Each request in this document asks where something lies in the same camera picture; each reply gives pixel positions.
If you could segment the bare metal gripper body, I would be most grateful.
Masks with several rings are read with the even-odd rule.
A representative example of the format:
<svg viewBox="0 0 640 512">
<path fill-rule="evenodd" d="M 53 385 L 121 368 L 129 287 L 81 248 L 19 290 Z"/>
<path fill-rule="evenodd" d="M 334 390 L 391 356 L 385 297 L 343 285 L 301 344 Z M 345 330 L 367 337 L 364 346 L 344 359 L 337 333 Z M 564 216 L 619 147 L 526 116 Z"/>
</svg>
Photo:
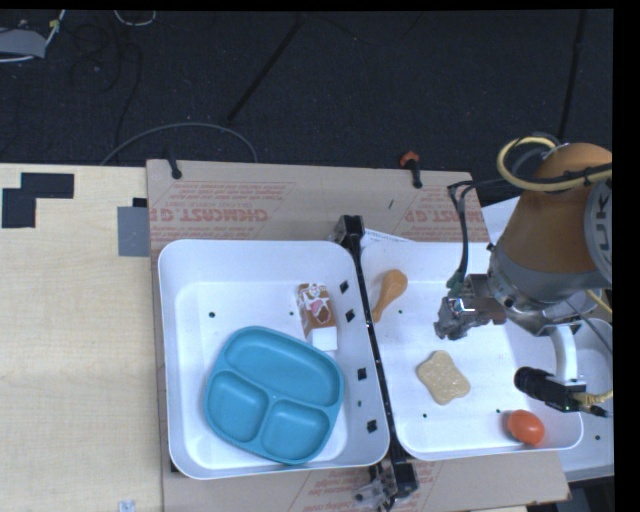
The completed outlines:
<svg viewBox="0 0 640 512">
<path fill-rule="evenodd" d="M 511 322 L 534 336 L 546 336 L 554 327 L 573 324 L 602 304 L 602 293 L 576 290 L 552 302 L 531 298 L 508 281 L 488 274 L 454 274 L 447 282 L 447 295 L 439 311 L 449 310 L 458 318 L 476 312 L 483 325 Z"/>
</svg>

